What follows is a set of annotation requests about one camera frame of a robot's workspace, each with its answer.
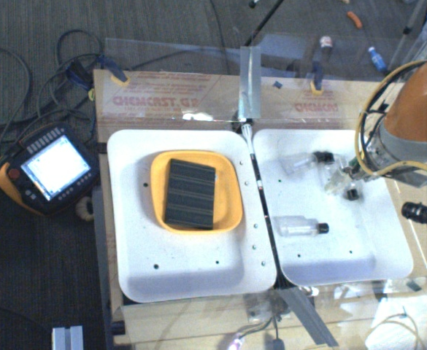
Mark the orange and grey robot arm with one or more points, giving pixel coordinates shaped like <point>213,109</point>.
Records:
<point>408,111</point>

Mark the small white and red can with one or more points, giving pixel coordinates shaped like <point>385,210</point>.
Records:
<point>326,43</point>

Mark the orange sausage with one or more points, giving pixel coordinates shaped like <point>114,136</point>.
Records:
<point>354,19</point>

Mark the clear plastic bottle black cap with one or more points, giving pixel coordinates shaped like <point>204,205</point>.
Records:
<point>297,162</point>
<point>295,226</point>
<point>335,182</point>

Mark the blue bottle white cap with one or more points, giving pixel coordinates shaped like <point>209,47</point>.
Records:
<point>377,60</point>

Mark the white plastic tray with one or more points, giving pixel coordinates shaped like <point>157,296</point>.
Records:
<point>344,253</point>
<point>184,261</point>

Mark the brown cardboard board red print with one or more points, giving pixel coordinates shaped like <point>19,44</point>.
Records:
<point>154,100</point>

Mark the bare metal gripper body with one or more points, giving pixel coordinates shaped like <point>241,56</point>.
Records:
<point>368,164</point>

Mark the orange plate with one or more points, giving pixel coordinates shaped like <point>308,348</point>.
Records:
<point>229,191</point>

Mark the black cylinder on white bracket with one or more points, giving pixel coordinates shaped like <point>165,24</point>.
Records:
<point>415,213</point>

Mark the black striped rectangular block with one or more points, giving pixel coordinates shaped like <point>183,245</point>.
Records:
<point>190,193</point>

